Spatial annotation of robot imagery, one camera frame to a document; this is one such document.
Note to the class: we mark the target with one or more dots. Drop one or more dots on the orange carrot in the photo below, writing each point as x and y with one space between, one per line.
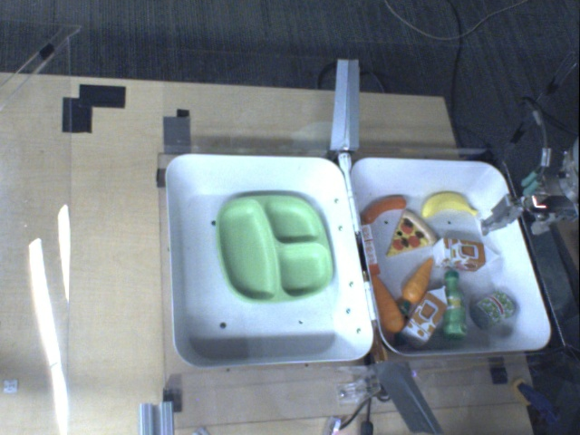
387 308
419 283

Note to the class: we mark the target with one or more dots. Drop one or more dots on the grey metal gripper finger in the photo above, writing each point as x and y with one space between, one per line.
500 215
540 228

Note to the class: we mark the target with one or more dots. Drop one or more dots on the green and white can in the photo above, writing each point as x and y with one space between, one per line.
494 309

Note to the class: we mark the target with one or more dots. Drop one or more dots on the pizza slice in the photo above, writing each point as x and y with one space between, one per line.
410 236

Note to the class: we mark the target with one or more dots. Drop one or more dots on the green divided plate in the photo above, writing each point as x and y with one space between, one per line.
247 247

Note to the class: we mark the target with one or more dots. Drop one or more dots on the orange and white carton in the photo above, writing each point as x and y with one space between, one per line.
462 254
426 317

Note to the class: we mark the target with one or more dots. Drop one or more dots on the pale wood board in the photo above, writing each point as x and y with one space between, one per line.
254 397

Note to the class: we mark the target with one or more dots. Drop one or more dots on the green bottle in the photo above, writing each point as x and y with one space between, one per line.
454 308

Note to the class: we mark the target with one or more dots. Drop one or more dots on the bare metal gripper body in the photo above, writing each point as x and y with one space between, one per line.
555 206

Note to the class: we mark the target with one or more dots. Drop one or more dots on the orange and white packet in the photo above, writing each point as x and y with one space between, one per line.
370 249

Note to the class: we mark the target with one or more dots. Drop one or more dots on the white plastic tray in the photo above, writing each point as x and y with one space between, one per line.
272 333
521 288

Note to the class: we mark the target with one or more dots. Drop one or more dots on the orange sausage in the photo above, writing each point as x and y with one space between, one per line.
383 207

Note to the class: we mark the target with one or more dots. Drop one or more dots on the yellow banana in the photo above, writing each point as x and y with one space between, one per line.
446 203

